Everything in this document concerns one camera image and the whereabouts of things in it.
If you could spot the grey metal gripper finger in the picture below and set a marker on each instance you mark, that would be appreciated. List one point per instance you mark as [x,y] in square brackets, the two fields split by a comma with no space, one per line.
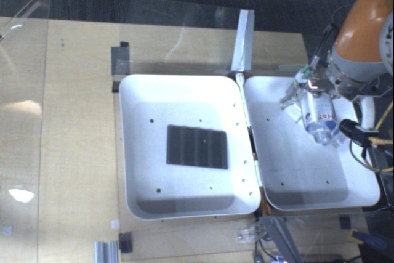
[290,98]

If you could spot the thin black and white rod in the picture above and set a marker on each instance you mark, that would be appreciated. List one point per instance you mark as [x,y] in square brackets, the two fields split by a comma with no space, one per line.
[246,107]

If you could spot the white plastic tray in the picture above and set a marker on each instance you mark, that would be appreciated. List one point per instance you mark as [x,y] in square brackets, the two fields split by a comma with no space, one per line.
[295,163]
[184,95]

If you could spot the black ribbed rectangular mat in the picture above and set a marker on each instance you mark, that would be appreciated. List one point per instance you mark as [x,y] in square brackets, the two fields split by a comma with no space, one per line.
[197,147]

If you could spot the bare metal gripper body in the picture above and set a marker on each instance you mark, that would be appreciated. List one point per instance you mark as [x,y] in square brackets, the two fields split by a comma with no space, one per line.
[321,84]

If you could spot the black cylinder on white bracket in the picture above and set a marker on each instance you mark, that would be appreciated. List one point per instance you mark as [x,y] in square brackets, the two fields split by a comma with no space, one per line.
[354,130]

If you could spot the clear plastic bottle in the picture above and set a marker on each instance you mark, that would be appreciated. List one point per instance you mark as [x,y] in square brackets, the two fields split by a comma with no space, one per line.
[318,120]

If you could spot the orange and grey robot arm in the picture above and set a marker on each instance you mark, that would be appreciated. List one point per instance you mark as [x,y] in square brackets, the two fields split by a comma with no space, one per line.
[360,27]

